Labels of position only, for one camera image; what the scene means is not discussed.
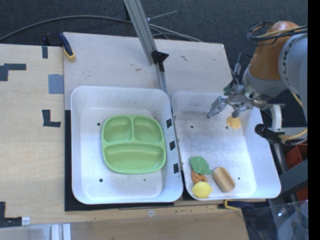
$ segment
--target toy bread roll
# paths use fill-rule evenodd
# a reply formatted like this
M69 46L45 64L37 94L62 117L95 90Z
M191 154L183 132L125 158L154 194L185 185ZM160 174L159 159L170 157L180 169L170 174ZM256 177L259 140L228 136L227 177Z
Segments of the toy bread roll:
M236 187L234 179L224 167L213 170L213 178L223 192L230 192Z

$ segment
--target toy food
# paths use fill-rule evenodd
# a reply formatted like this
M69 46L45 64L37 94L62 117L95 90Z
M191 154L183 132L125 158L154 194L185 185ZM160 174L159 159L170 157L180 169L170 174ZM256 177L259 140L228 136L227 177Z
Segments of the toy food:
M194 170L191 171L191 179L194 184L198 182L208 182L206 176L196 173Z
M191 167L197 174L211 174L212 171L209 168L209 164L202 156L192 156L190 157Z
M218 167L212 172L213 178L223 192L230 192L236 187L234 179L224 167Z
M238 117L233 118L231 115L227 118L226 124L233 129L238 129L241 126L240 119Z
M191 191L197 198L207 198L213 191L213 188L207 182L199 181L194 184Z

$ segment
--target green leaf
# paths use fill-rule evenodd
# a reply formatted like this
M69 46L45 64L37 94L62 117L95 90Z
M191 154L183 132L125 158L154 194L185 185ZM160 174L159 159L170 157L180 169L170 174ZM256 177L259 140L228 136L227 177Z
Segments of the green leaf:
M224 91L226 91L228 89L230 89L230 83L226 87L223 88Z
M191 167L197 174L211 174L209 164L202 156L192 156L190 157Z
M231 89L228 89L223 93L223 95L224 96L228 96L230 93L231 93Z

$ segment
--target yellow lemon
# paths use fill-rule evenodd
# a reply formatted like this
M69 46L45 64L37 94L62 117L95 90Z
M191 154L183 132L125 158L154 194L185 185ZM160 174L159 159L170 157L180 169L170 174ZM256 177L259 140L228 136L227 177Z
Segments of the yellow lemon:
M199 181L194 184L191 191L197 198L207 198L213 191L213 188L207 182Z

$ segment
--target yellow cable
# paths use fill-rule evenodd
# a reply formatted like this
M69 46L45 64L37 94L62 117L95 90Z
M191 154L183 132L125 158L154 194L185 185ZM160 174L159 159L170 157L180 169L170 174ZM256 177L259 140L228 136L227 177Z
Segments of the yellow cable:
M301 100L298 98L298 96L291 91L292 96L294 97L294 99L296 100L296 102L298 102L298 104L302 107L303 104L301 102ZM300 137L301 135L304 135L306 132L308 131L308 127L306 127L302 132L295 134L295 135L279 135L279 138L281 138L282 141L286 142L289 140L292 140L294 138Z
M228 205L228 201L229 200L224 200L224 202L223 202L224 208L229 209L229 210L233 210L233 211L238 210L238 208Z
M300 107L303 107L301 100L298 98L298 96L291 91L292 96L294 97L294 99L296 100L296 102L298 102L298 104L300 105Z

